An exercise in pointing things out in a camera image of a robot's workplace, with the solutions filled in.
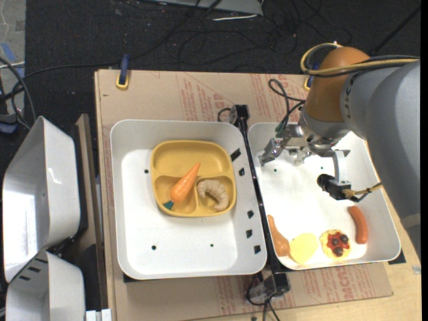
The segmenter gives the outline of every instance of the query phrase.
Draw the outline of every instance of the carrot top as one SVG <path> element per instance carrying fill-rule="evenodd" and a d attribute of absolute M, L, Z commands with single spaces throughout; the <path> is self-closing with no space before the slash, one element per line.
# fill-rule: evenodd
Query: carrot top
<path fill-rule="evenodd" d="M 199 171 L 201 163 L 197 162 L 187 173 L 180 178 L 180 180 L 174 185 L 170 192 L 171 201 L 173 203 L 180 203 L 189 194 L 196 181 L 196 177 Z"/>

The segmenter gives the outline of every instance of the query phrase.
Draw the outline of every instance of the cardboard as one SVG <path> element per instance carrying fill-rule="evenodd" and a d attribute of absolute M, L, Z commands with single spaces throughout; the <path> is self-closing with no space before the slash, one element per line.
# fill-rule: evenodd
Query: cardboard
<path fill-rule="evenodd" d="M 248 105 L 249 125 L 277 122 L 284 116 L 286 104 L 284 97 L 270 90 L 269 79 L 278 79 L 287 94 L 304 98 L 305 76 L 132 71 L 128 89 L 119 90 L 115 86 L 118 73 L 118 70 L 99 70 L 95 74 L 104 253 L 113 319 L 180 321 L 224 316 L 224 320 L 249 320 L 249 315 L 258 315 L 262 310 L 245 299 L 250 276 L 125 282 L 116 253 L 110 130 L 116 122 L 133 118 L 216 121 L 219 117 L 221 120 L 225 115 L 217 114 L 234 104 Z M 290 118 L 290 121 L 297 120 L 297 114 Z M 391 213 L 397 222 L 397 215 Z M 400 226 L 397 231 L 405 239 L 406 251 L 409 250 L 406 253 L 417 265 L 414 249 L 403 228 Z M 346 303 L 334 307 L 335 320 L 369 319 L 379 310 L 389 320 L 409 315 L 415 317 L 410 319 L 419 320 L 420 275 L 409 275 L 410 263 L 405 267 L 391 267 L 387 263 L 370 263 L 290 272 L 291 291 L 272 300 L 272 307 L 284 320 L 294 315 L 294 310 L 306 315 L 301 320 L 315 317 L 330 320 L 330 309 L 323 306 L 337 302 Z M 391 279 L 395 284 L 407 282 L 410 288 L 396 292 Z"/>

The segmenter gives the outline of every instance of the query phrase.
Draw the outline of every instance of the concrete floor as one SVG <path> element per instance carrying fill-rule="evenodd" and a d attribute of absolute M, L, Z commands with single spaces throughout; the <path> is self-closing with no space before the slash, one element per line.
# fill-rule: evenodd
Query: concrete floor
<path fill-rule="evenodd" d="M 0 56 L 12 64 L 25 61 L 25 0 L 0 0 Z M 17 70 L 24 75 L 24 68 Z M 8 69 L 1 70 L 1 79 L 7 93 L 17 82 Z M 23 109 L 23 94 L 17 95 L 15 103 Z M 10 102 L 8 112 L 13 112 Z"/>

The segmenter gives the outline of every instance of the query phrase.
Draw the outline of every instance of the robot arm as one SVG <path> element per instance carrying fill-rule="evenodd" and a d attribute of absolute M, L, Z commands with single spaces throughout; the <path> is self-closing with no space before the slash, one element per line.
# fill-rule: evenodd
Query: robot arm
<path fill-rule="evenodd" d="M 338 184 L 341 162 L 332 147 L 354 132 L 366 140 L 379 179 L 421 259 L 421 61 L 370 59 L 338 45 L 314 76 L 299 123 L 278 125 L 276 138 L 281 140 L 266 147 L 261 165 L 283 149 L 297 154 L 296 164 L 313 154 L 333 156 L 336 178 L 319 178 L 318 184 L 323 190 L 331 184 L 330 195 L 346 198 L 341 193 L 350 185 Z"/>

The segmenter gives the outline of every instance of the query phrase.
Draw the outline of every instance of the toy food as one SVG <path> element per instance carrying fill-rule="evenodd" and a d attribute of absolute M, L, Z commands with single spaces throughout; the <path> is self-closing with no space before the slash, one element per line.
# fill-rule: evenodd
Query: toy food
<path fill-rule="evenodd" d="M 359 209 L 357 206 L 349 207 L 348 211 L 355 221 L 356 242 L 359 244 L 366 243 L 368 237 L 368 227 L 364 214 L 362 214 L 361 209 Z"/>
<path fill-rule="evenodd" d="M 270 233 L 277 256 L 283 257 L 288 255 L 290 253 L 290 243 L 276 228 L 274 217 L 268 215 L 267 222 L 269 223 Z"/>
<path fill-rule="evenodd" d="M 199 168 L 201 163 L 196 163 L 180 180 L 175 183 L 174 187 L 171 189 L 169 196 L 171 200 L 164 203 L 164 207 L 167 209 L 173 208 L 174 203 L 180 203 L 184 201 L 186 196 L 189 194 L 190 190 L 195 183 L 196 177 L 198 175 Z"/>
<path fill-rule="evenodd" d="M 305 264 L 318 249 L 318 240 L 312 233 L 303 233 L 290 243 L 289 256 L 299 264 Z"/>
<path fill-rule="evenodd" d="M 198 195 L 202 198 L 205 193 L 214 197 L 218 204 L 214 206 L 216 211 L 224 211 L 229 206 L 229 195 L 227 194 L 225 185 L 213 179 L 205 179 L 197 185 Z"/>
<path fill-rule="evenodd" d="M 339 229 L 325 231 L 320 236 L 322 250 L 333 260 L 340 260 L 348 257 L 350 253 L 350 243 L 348 236 Z"/>

